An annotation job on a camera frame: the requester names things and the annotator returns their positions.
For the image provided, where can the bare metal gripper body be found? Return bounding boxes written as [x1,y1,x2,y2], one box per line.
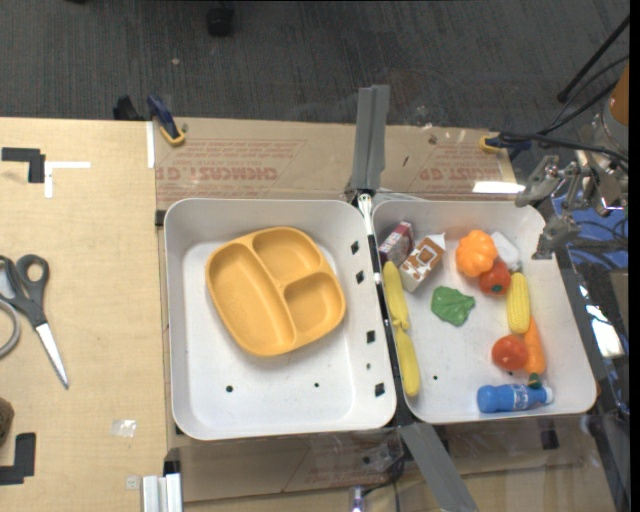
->
[563,147,630,216]

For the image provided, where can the white block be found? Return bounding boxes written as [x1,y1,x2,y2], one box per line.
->
[489,230,523,272]

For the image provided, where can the red tomato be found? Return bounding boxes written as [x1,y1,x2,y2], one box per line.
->
[490,333,530,373]
[478,260,513,297]

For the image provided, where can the yellow corn cob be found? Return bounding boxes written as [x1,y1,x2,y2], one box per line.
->
[505,271,532,336]
[381,260,412,332]
[394,326,422,398]

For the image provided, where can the orange pumpkin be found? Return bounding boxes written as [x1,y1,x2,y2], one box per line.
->
[454,229,499,279]

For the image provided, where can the orange carrot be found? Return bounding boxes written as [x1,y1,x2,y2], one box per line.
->
[521,316,548,391]

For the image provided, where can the green lettuce leaf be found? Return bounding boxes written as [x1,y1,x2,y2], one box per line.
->
[430,285,477,328]

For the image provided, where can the orange and white carton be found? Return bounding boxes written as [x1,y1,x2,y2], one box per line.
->
[398,232,447,294]

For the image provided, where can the maroon carton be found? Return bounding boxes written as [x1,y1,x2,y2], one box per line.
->
[378,220,416,268]

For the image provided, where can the white plastic tray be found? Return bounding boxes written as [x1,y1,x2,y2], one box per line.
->
[163,198,398,442]
[371,199,599,426]

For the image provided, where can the blue bottle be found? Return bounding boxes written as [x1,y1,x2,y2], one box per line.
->
[475,382,555,415]

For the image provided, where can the brown cardboard board red print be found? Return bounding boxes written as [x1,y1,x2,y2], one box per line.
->
[153,117,604,504]

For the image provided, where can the orange divided plate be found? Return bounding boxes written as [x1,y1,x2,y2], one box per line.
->
[204,226,348,358]

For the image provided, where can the grey scissors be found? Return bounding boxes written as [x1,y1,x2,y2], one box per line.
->
[0,253,71,391]

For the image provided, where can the brown round object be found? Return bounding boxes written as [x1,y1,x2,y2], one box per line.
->
[0,396,16,449]

